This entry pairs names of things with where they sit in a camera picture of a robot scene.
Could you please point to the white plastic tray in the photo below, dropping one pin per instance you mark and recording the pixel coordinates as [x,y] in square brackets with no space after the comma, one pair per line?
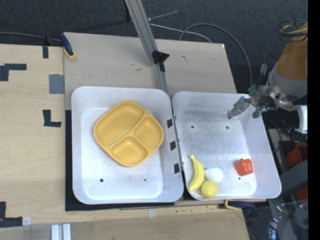
[215,144]
[120,184]

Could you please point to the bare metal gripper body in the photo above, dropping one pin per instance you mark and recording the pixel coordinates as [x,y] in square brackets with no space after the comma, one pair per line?
[275,99]

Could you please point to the brown flat board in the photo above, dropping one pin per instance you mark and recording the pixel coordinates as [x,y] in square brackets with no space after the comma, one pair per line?
[112,64]

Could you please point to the orange bell pepper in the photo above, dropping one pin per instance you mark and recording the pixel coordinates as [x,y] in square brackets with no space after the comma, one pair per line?
[244,167]

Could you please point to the white egg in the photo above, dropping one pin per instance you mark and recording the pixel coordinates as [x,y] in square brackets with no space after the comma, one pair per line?
[214,174]

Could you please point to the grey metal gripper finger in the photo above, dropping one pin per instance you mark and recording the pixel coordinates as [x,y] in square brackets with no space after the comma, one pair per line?
[258,112]
[237,107]

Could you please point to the yellow lemon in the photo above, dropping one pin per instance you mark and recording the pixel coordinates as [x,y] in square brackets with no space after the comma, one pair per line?
[209,189]

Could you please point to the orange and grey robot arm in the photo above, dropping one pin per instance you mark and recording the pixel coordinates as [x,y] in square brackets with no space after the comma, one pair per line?
[292,59]

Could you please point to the black cylinder on white bracket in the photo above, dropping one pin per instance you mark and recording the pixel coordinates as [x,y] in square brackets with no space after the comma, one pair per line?
[303,116]

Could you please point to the yellow divided plate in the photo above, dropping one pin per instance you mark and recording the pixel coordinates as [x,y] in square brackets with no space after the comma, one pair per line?
[125,131]

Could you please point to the yellow banana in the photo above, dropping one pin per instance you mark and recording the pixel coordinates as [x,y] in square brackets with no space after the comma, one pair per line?
[198,172]

